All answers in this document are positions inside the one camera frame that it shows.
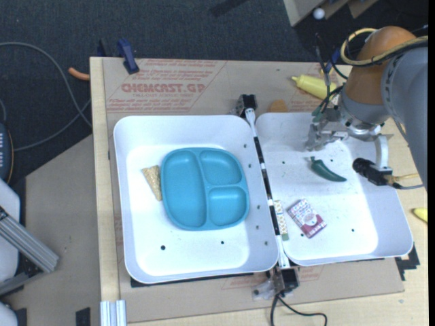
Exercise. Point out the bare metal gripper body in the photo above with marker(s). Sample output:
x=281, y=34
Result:
x=360, y=130

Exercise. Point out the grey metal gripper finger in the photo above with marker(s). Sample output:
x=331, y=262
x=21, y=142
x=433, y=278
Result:
x=312, y=138
x=334, y=137

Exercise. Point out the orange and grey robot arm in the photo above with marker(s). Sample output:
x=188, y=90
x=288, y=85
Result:
x=404, y=90

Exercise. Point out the green chili pepper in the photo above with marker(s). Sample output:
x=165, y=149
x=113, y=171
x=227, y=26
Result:
x=324, y=172

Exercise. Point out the orange biscuit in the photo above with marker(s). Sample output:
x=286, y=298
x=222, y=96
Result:
x=277, y=106

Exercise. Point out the yellow mustard bottle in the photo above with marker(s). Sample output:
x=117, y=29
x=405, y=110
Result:
x=312, y=84

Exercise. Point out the thin black and white rod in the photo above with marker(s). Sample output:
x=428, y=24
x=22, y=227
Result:
x=263, y=168

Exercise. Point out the white plastic tray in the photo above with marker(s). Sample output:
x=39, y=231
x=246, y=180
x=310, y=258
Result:
x=340, y=216
x=190, y=250

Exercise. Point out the pink and white carton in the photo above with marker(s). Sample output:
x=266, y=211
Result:
x=306, y=217

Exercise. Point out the long white and green packet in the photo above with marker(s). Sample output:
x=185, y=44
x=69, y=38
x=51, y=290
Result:
x=281, y=221

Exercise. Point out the yellow banana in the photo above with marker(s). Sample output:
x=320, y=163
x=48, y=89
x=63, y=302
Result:
x=421, y=214

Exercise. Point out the brown cardboard board red print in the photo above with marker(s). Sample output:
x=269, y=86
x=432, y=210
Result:
x=204, y=87

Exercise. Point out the white ball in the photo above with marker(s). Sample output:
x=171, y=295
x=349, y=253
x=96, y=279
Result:
x=319, y=13

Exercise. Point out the blue divided plate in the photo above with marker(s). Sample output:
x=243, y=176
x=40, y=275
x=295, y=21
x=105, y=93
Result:
x=190, y=189

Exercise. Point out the orange sausage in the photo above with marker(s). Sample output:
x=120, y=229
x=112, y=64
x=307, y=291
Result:
x=79, y=74

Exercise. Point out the black cylinder on white bracket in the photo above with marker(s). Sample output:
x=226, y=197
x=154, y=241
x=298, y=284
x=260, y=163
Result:
x=368, y=170

